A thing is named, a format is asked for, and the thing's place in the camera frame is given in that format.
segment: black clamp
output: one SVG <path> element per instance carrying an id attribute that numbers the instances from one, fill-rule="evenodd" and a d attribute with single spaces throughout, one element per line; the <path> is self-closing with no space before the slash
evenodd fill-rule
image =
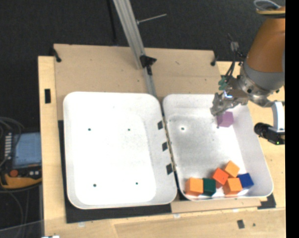
<path id="1" fill-rule="evenodd" d="M 153 75 L 153 72 L 151 70 L 151 66 L 154 64 L 155 61 L 157 61 L 157 59 L 150 58 L 150 57 L 147 57 L 145 55 L 140 56 L 139 59 L 140 59 L 140 62 L 141 62 L 141 65 L 143 66 L 143 68 L 147 69 L 148 75 Z"/>

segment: blue block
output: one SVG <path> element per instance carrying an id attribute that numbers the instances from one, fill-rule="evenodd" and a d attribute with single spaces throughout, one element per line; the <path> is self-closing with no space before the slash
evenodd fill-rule
<path id="1" fill-rule="evenodd" d="M 254 185 L 253 180 L 250 177 L 249 173 L 238 175 L 238 178 L 242 184 L 243 189 L 251 188 Z"/>

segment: multimeter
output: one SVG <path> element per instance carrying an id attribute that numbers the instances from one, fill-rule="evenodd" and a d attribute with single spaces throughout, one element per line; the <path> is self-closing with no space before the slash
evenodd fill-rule
<path id="1" fill-rule="evenodd" d="M 24 188 L 42 181 L 40 132 L 14 134 L 6 131 L 0 142 L 0 184 L 7 189 Z"/>

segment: wooden table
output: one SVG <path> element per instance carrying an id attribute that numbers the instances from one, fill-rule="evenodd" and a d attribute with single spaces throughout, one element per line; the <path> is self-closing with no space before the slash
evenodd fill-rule
<path id="1" fill-rule="evenodd" d="M 274 182 L 274 208 L 258 209 L 267 198 L 199 203 L 176 198 L 171 203 L 171 214 L 66 223 L 58 130 L 63 98 L 73 90 L 142 93 L 147 89 L 129 47 L 55 44 L 54 48 L 62 62 L 56 62 L 55 57 L 38 57 L 45 235 L 61 238 L 286 236 L 285 146 L 275 146 L 262 138 L 260 144 Z M 148 56 L 157 59 L 152 69 L 160 101 L 171 93 L 214 94 L 218 91 L 220 74 L 231 65 L 223 61 L 211 66 L 212 51 L 145 50 Z M 281 89 L 270 98 L 284 100 L 284 97 Z M 272 124 L 271 109 L 253 103 L 248 107 L 254 124 L 259 121 Z"/>

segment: black mat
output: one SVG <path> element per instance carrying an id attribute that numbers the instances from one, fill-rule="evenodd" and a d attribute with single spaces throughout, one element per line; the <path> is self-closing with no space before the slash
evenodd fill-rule
<path id="1" fill-rule="evenodd" d="M 171 213 L 170 204 L 154 205 L 154 206 L 140 206 L 140 207 L 122 207 L 111 209 L 88 209 L 82 210 L 73 206 L 66 193 L 66 179 L 65 179 L 65 159 L 64 159 L 64 136 L 63 136 L 63 121 L 58 121 L 59 138 L 60 138 L 60 152 L 62 164 L 62 177 L 64 188 L 65 200 L 65 213 L 67 223 L 93 221 L 102 219 L 115 219 L 115 218 L 129 218 L 139 216 L 149 216 L 157 214 Z"/>

